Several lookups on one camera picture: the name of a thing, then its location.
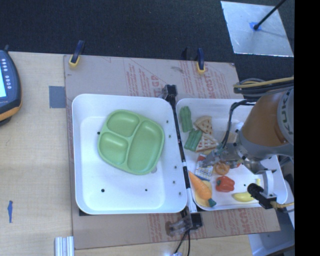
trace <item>white tray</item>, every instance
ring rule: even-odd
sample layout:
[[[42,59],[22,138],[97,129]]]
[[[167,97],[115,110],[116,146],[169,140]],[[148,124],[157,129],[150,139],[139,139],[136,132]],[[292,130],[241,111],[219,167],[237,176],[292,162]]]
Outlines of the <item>white tray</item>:
[[[211,116],[212,117],[212,129],[213,136],[221,142],[223,136],[227,130],[227,122],[229,118],[229,110],[233,103],[239,102],[239,99],[197,99],[197,98],[185,98],[181,99],[176,105],[176,111],[179,115],[180,109],[184,106],[188,106],[191,111],[191,119],[194,123],[201,116]],[[232,114],[232,126],[231,131],[235,131],[237,127],[241,126],[241,123],[245,122],[247,116],[249,115],[252,106],[238,106]],[[188,139],[188,132],[182,131],[182,125],[179,127],[181,134],[182,144],[186,143]],[[199,153],[183,149],[185,154],[185,161],[189,171],[193,172],[196,169],[197,158]],[[277,202],[283,204],[287,200],[288,191],[281,171],[278,159],[273,156],[271,159],[264,160],[262,164],[269,169],[276,169],[273,173],[273,186],[274,194],[277,196]],[[233,193],[242,193],[247,191],[247,187],[250,183],[255,183],[256,179],[260,179],[260,186],[264,187],[264,179],[262,174],[253,174],[244,165],[240,165],[237,168],[230,169],[229,173],[226,175],[235,181],[234,191],[231,192],[219,192],[215,189],[215,180],[220,175],[212,173],[210,183],[212,185],[212,199],[216,202],[214,207],[205,207],[197,204],[195,200],[194,190],[192,189],[192,196],[194,202],[201,209],[206,211],[216,211],[216,210],[226,210],[226,209],[238,209],[238,208],[251,208],[260,207],[257,200],[250,202],[239,202],[235,200],[231,195]]]
[[[106,163],[98,132],[115,110],[129,110],[162,126],[165,138],[156,172],[134,175]],[[187,204],[186,184],[170,104],[161,98],[81,94],[72,102],[75,199],[91,215],[177,213]]]

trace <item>device screen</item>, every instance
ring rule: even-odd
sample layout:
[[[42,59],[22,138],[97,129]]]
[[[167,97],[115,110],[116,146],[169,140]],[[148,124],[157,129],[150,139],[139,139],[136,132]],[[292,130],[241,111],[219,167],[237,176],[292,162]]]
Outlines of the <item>device screen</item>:
[[[0,74],[1,74],[1,76],[0,76],[0,98],[2,98],[2,97],[6,97],[7,93],[6,93],[4,79],[2,77],[1,71],[0,71]]]

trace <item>green plate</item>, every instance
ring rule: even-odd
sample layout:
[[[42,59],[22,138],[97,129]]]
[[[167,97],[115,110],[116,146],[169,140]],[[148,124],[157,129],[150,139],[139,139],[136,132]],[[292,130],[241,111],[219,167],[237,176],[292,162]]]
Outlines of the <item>green plate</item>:
[[[108,164],[135,175],[154,170],[165,141],[163,128],[128,110],[109,114],[98,138],[98,152]]]

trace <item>red bell pepper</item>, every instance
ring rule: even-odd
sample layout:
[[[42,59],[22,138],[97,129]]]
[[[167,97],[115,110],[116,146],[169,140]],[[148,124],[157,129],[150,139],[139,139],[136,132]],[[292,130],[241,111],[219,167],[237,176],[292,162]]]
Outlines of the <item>red bell pepper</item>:
[[[235,190],[235,181],[225,175],[216,179],[215,189],[220,192],[230,192]]]

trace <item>orange carrot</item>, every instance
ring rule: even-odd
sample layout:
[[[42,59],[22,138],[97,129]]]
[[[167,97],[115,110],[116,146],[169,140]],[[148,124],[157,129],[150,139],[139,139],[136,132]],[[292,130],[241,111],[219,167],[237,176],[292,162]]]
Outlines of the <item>orange carrot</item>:
[[[216,205],[216,202],[211,198],[212,192],[208,186],[191,171],[189,171],[190,181],[195,189],[195,192],[204,200],[208,200],[211,207]]]

